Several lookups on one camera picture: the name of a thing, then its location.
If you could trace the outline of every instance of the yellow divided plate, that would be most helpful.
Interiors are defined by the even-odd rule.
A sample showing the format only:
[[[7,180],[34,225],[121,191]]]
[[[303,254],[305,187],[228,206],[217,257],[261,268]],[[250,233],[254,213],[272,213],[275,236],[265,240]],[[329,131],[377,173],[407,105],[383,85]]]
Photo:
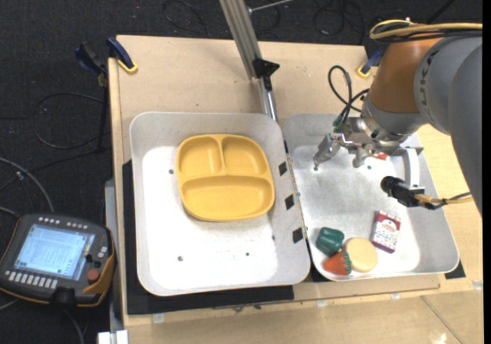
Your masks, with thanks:
[[[275,202],[266,155],[242,135],[186,139],[177,150],[177,180],[186,212],[201,220],[249,219],[267,213]]]

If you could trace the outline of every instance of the dark floor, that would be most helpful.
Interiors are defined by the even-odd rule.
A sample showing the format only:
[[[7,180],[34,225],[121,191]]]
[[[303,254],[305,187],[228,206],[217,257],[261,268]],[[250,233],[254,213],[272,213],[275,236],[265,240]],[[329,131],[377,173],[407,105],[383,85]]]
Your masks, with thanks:
[[[217,0],[2,0],[0,8],[0,207],[16,213],[48,211],[46,189],[59,213],[101,222],[104,183],[111,178],[108,124],[97,147],[103,90],[76,61],[88,41],[106,58],[116,34],[231,38]],[[260,40],[364,45],[369,28],[386,18],[427,22],[448,0],[294,0],[252,20]],[[251,8],[267,4],[248,0]],[[435,22],[482,22],[483,0],[456,0]],[[0,210],[0,252],[15,221]],[[0,293],[0,342],[77,342],[69,318],[50,306]],[[86,343],[109,329],[107,302],[74,315]]]

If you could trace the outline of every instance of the wire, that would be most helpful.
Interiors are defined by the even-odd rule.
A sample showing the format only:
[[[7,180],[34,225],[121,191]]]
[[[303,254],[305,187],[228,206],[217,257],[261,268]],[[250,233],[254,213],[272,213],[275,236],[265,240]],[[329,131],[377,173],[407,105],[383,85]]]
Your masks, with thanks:
[[[431,207],[432,209],[433,208],[436,209],[436,208],[444,206],[444,205],[451,205],[451,204],[455,204],[455,203],[472,202],[474,200],[471,193],[469,193],[469,192],[462,193],[462,194],[456,195],[455,197],[451,197],[451,198],[435,198],[435,197],[431,197],[431,196],[423,194],[423,193],[419,193],[419,194],[414,195],[414,198],[416,200],[418,200],[423,205],[426,205],[426,206],[427,206],[427,204],[433,205]]]
[[[279,25],[279,22],[281,20],[281,17],[282,17],[282,14],[281,14],[281,12],[279,10],[278,4],[279,3],[283,3],[283,2],[287,2],[287,1],[290,1],[290,0],[282,0],[280,2],[272,2],[272,0],[267,0],[267,1],[270,2],[271,4],[269,4],[269,5],[263,5],[262,7],[257,7],[257,8],[254,8],[253,10],[250,10],[250,12],[251,12],[252,25],[257,30],[263,30],[263,31],[264,30],[272,30],[273,28],[275,28],[276,26],[278,26]],[[261,25],[258,25],[257,22],[254,21],[254,12],[253,11],[258,11],[261,8],[274,8],[274,10],[275,10],[275,17],[272,20],[272,23],[270,23],[269,25],[261,26]]]
[[[187,7],[198,18],[198,22],[202,25],[204,32],[203,31],[200,31],[200,30],[196,30],[194,28],[189,28],[187,26],[181,25],[181,24],[177,23],[176,21],[174,21],[166,13],[166,10],[169,7],[169,5],[170,4],[173,4],[173,3],[181,4],[181,5],[184,5],[185,7]],[[206,25],[205,25],[204,21],[201,19],[201,16],[199,16],[198,12],[192,7],[191,4],[186,3],[184,0],[166,0],[166,1],[164,1],[163,4],[162,4],[162,15],[163,15],[163,17],[168,22],[170,22],[172,25],[176,26],[177,28],[181,28],[183,30],[186,30],[186,31],[189,31],[189,32],[192,32],[192,33],[196,33],[196,34],[199,34],[199,35],[203,35],[204,37],[207,37],[207,38],[211,38],[212,37],[210,35],[210,33],[208,32],[208,29],[206,28]]]
[[[41,165],[40,167],[34,167],[32,169],[30,169],[28,172],[36,172],[38,170],[44,170],[46,168],[49,168],[49,167],[52,167],[56,164],[60,164],[60,163],[64,163],[65,161],[70,161],[70,160],[75,160],[79,157],[84,157],[84,156],[88,156],[89,154],[94,154],[94,153],[97,153],[96,151],[94,150],[91,150],[91,151],[88,151],[87,153],[82,153],[82,154],[78,154],[76,156],[73,156],[73,157],[68,157],[68,158],[63,158],[61,160],[56,160],[56,161],[53,161],[49,164],[46,164],[46,165]],[[6,187],[8,187],[9,185],[13,184],[15,180],[18,179],[18,176],[16,175],[15,177],[12,177],[10,180],[8,180],[3,186],[0,187],[0,191],[3,191]]]
[[[69,146],[63,146],[63,145],[58,145],[58,144],[54,144],[50,141],[47,141],[46,139],[44,139],[39,133],[38,133],[38,130],[36,129],[36,114],[38,112],[38,109],[40,108],[40,106],[43,105],[43,103],[45,103],[47,100],[51,99],[51,98],[54,98],[54,97],[60,97],[60,96],[73,96],[73,97],[79,97],[79,98],[86,98],[88,100],[91,100],[91,101],[95,101],[95,102],[99,102],[101,104],[104,103],[103,100],[100,100],[99,98],[95,98],[95,97],[91,97],[89,95],[86,95],[86,94],[79,94],[79,93],[55,93],[55,94],[50,94],[48,95],[47,97],[43,98],[42,100],[40,100],[38,102],[38,104],[36,105],[36,108],[34,109],[34,112],[33,112],[33,115],[32,115],[32,130],[36,136],[36,138],[42,142],[43,144],[49,146],[49,147],[53,147],[55,149],[60,149],[60,150],[71,150],[71,149],[77,149],[79,147],[82,147],[82,146],[85,146],[85,145],[88,145],[90,142],[93,142],[93,141],[96,141],[97,139],[99,139],[99,135],[97,135],[96,137],[93,137],[91,138],[90,140],[88,141],[85,141],[85,142],[81,142],[79,144],[73,144],[73,145],[69,145]]]
[[[20,165],[17,165],[16,163],[10,161],[10,160],[6,160],[5,158],[2,158],[0,157],[0,161],[3,162],[3,163],[7,163],[15,168],[17,168],[18,170],[20,170],[22,173],[26,174],[27,176],[29,176],[31,178],[32,181],[34,181],[36,183],[36,186],[38,186],[39,190],[43,193],[44,195],[44,198],[46,199],[46,202],[48,202],[48,205],[49,205],[49,208],[50,208],[50,211],[51,212],[54,212],[54,207],[53,207],[53,203],[51,202],[51,199],[50,197],[48,196],[48,193],[46,192],[46,190],[44,189],[44,187],[42,186],[41,183],[39,183],[38,179],[36,179],[34,177],[33,174],[31,174],[28,170],[24,169],[23,167],[21,167]]]
[[[445,34],[454,33],[465,33],[467,32],[479,32],[483,30],[482,23],[439,23],[436,25],[415,25],[410,24],[407,27],[402,28],[392,28],[390,29],[390,24],[395,24],[400,26],[401,21],[387,21],[376,24],[369,33],[371,39],[377,41],[382,38],[394,38],[399,36],[399,40],[410,39],[411,36],[422,34],[423,38],[432,38],[434,36],[443,36]]]
[[[363,13],[361,11],[361,7],[356,2],[353,2],[352,0],[336,0],[336,9],[328,8],[331,4],[321,6],[316,0],[314,0],[314,2],[317,6],[320,6],[320,8],[314,13],[313,17],[314,27],[317,31],[319,31],[323,35],[327,35],[328,37],[333,38],[341,34],[344,31],[346,24],[348,24],[353,28],[354,31],[360,32],[360,39],[358,40],[357,44],[361,45],[363,43],[363,40],[365,38],[366,24],[364,21]],[[334,25],[333,28],[321,27],[319,21],[321,16],[325,13],[337,15],[338,19],[340,20],[338,25]],[[356,23],[354,23],[350,19],[351,16],[358,16],[361,24],[357,25]]]
[[[77,321],[75,321],[75,318],[66,309],[61,309],[61,311],[63,311],[70,319],[70,321],[73,323],[75,330],[77,330],[77,335],[78,335],[78,339],[80,340],[80,343],[84,344],[84,334],[82,333],[82,330],[80,329],[80,326],[78,325]]]
[[[4,152],[2,146],[0,146],[0,152],[3,154],[3,156],[5,157],[5,162],[9,164],[10,168],[12,169],[12,172],[14,173],[14,175],[19,179],[19,180],[22,180],[21,178],[21,175],[17,173],[17,171],[15,170],[15,165],[10,161],[10,159],[7,157],[7,154]],[[24,190],[27,198],[28,198],[28,201],[29,201],[29,204],[31,205],[31,209],[34,209],[34,204],[32,203],[32,199],[31,199],[31,195],[29,194],[28,192],[28,189],[25,187],[24,183],[22,183],[21,181],[21,187],[22,189]]]
[[[20,214],[16,213],[15,211],[10,210],[10,209],[7,209],[6,207],[1,207],[1,206],[0,206],[0,212],[4,212],[4,213],[7,213],[7,214],[10,214],[15,219],[18,219],[21,216]]]
[[[345,100],[339,93],[338,91],[336,90],[336,88],[334,87],[334,84],[332,82],[332,73],[335,71],[335,70],[340,70],[343,75],[344,75],[344,79],[346,80],[346,85],[348,86],[348,100]],[[328,72],[328,82],[329,82],[329,86],[331,87],[331,90],[333,91],[333,93],[335,94],[335,96],[345,104],[343,110],[341,111],[341,113],[339,114],[338,116],[338,119],[335,121],[336,124],[340,124],[340,123],[344,123],[347,119],[348,119],[348,116],[350,114],[350,110],[353,109],[357,112],[361,112],[361,109],[357,108],[357,107],[354,107],[353,106],[353,103],[358,99],[358,98],[361,98],[361,96],[363,96],[364,94],[368,93],[370,89],[365,89],[363,91],[360,91],[358,92],[355,96],[353,96],[353,91],[352,91],[352,86],[351,86],[351,78],[350,78],[350,75],[349,73],[344,69],[342,68],[342,66],[340,65],[334,65],[331,67],[331,69],[329,70]]]
[[[0,311],[5,310],[7,307],[10,307],[13,304],[16,304],[19,301],[19,299],[14,299],[6,304],[3,304],[0,306]]]

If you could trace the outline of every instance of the black clamp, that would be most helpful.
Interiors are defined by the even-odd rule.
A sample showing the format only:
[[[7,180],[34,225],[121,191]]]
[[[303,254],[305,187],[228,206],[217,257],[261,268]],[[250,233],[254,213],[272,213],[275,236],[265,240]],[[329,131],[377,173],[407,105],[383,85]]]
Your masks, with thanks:
[[[123,45],[121,45],[116,38],[109,37],[106,40],[106,45],[110,51],[109,55],[117,59],[117,63],[122,69],[128,74],[134,74],[137,71],[137,64],[131,60],[128,52],[126,52]],[[107,66],[88,42],[82,42],[81,45],[75,49],[75,57],[77,58],[78,64],[85,70],[97,75],[100,86],[107,86]]]
[[[273,89],[273,86],[271,85],[271,75],[279,68],[279,64],[262,58],[255,58],[252,61],[252,66],[254,67],[257,77],[264,80],[265,89],[271,91]]]

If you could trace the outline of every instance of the white tray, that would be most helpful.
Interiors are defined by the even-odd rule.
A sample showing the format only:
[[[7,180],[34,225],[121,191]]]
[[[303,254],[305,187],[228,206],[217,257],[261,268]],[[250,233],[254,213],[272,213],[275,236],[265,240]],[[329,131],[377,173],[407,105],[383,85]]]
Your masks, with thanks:
[[[239,134],[258,142],[275,183],[275,204],[243,221],[207,222],[183,209],[176,177],[182,141],[200,134]],[[292,285],[310,270],[302,215],[279,125],[264,114],[147,112],[130,126],[137,272],[157,296]],[[285,201],[293,200],[293,206]]]
[[[334,280],[358,280],[375,277],[409,276],[423,273],[445,273],[455,269],[459,254],[443,209],[406,208],[381,189],[385,176],[404,179],[401,157],[388,160],[368,158],[362,167],[353,168],[353,154],[344,148],[331,160],[314,170],[313,157],[322,138],[332,132],[336,114],[300,114],[285,124],[285,139],[292,158],[300,203],[307,229],[312,261],[317,271]],[[419,147],[417,135],[404,146]],[[426,194],[437,192],[424,154],[419,155],[420,184]],[[370,239],[376,210],[401,218],[400,238],[394,253],[377,249],[379,262],[369,273],[353,272],[335,275],[322,268],[326,260],[315,241],[322,227],[341,230],[344,238]]]

